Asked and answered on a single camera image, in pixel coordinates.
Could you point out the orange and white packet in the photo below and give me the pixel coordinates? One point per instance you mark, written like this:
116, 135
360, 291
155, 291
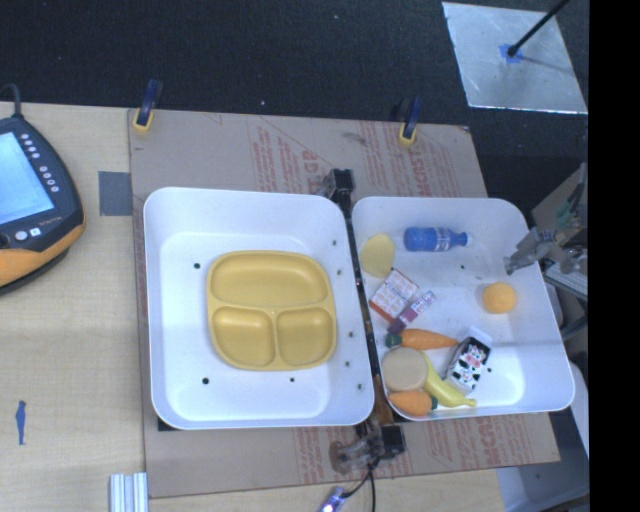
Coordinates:
392, 296

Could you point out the yellow banana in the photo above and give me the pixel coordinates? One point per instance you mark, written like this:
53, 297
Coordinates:
442, 392

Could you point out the orange ball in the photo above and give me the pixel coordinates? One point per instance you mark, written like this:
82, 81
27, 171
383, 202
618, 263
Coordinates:
498, 298

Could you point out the long orange carrot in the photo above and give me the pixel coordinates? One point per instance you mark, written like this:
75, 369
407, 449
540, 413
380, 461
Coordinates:
427, 339

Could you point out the small purple carton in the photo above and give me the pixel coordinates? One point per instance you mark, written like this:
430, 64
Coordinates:
414, 310

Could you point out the pale yellow potato chip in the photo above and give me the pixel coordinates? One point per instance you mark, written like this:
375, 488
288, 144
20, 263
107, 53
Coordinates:
377, 255

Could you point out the brown cardboard board red print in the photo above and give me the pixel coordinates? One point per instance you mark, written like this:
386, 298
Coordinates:
225, 150

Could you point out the thin black rod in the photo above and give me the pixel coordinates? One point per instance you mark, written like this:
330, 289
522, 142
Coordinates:
356, 262

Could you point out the blue plastic bottle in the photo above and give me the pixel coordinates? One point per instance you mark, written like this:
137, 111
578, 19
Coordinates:
425, 239

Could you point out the yellow divided plate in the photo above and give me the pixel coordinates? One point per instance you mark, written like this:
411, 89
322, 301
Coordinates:
270, 310

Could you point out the white plastic tray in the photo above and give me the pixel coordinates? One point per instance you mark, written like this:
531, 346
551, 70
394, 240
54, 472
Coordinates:
530, 360
180, 310

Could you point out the short orange carrot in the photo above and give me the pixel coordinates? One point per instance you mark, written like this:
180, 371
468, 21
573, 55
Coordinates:
411, 403

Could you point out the tan round biscuit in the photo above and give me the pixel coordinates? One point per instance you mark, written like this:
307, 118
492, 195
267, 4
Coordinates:
404, 369

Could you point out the cow print milk carton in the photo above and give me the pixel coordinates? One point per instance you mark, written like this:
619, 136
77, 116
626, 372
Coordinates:
467, 365

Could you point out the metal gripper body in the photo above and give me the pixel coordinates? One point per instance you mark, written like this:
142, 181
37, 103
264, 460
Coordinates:
562, 200

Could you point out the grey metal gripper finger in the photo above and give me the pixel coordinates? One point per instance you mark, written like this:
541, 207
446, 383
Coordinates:
522, 252
559, 254

